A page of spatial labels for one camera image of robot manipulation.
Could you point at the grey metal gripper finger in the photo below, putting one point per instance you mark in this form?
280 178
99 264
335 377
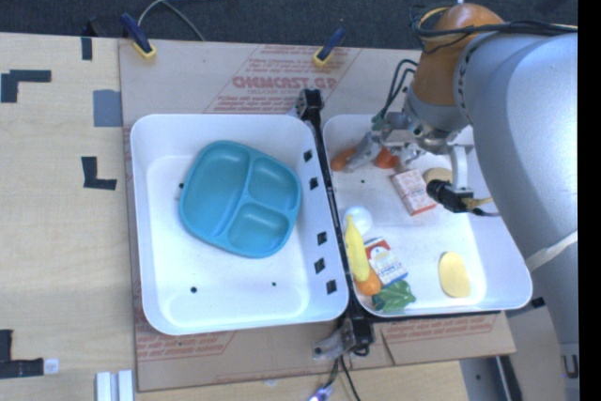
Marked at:
364 152
407 157

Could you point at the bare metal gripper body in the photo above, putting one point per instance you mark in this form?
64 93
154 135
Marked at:
413 134

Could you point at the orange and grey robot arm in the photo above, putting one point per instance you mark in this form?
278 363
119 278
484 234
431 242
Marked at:
516 117

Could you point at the orange toy piece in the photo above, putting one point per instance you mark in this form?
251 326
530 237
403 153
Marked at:
386 160

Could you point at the orange carrot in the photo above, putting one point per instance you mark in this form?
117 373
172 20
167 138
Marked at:
339 160

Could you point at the beige biscuit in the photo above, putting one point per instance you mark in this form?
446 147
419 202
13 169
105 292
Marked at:
436 174

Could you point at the pink and white carton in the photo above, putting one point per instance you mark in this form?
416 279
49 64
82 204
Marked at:
413 192

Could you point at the thin black rod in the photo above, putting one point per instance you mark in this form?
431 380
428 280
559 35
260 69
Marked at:
331 197

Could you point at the white ball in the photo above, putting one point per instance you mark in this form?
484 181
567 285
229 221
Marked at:
361 216

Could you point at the white plastic tray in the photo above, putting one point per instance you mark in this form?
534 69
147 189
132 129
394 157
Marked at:
225 296
422 244

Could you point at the yellow banana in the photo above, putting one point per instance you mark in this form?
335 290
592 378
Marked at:
356 249

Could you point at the red and white carton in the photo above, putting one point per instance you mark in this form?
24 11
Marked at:
386 263

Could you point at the yellow oval slice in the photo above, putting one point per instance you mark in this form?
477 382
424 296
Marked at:
454 274

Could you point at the orange toy fruit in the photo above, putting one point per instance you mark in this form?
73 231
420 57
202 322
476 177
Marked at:
368 285

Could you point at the blue divided plate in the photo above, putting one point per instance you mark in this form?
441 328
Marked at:
235 197

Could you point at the green leafy toy vegetable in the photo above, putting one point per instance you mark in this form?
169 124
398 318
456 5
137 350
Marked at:
394 297

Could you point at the brown cardboard board red print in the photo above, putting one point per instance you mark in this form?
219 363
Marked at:
225 80

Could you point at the black cylinder on white bracket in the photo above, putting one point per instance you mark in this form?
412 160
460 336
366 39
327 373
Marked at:
451 195

